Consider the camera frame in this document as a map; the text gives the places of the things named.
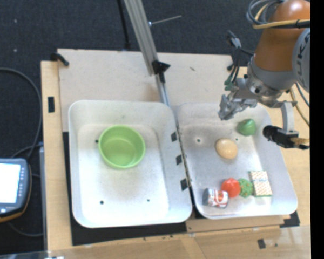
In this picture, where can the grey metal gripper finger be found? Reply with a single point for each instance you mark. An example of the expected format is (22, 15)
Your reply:
(223, 107)
(233, 110)

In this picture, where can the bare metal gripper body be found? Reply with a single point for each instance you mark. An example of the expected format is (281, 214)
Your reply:
(255, 94)

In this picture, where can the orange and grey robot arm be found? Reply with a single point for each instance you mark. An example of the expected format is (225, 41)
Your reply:
(278, 50)

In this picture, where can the green toy pepper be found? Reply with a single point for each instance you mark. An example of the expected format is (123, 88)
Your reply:
(247, 128)

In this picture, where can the beige toy egg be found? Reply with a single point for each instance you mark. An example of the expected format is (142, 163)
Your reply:
(226, 148)

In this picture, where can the white plastic tray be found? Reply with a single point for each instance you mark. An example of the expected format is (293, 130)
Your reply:
(129, 198)
(205, 166)

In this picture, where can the thin black rod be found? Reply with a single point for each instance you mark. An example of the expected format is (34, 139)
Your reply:
(184, 160)

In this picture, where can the red toy tomato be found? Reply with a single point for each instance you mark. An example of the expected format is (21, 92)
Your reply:
(230, 187)

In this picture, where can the white and orange carton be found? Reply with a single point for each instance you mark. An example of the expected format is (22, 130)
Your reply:
(260, 183)

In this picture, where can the green toy broccoli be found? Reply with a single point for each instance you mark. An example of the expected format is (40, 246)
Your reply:
(245, 188)

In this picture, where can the red and white can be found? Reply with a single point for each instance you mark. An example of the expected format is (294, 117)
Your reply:
(215, 198)

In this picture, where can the green bowl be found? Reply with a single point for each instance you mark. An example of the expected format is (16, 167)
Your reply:
(121, 147)

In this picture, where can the pale cardboard board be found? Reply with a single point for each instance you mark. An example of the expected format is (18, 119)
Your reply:
(108, 77)

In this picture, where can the black cylinder on white bracket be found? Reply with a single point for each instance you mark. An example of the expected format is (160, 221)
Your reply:
(279, 137)

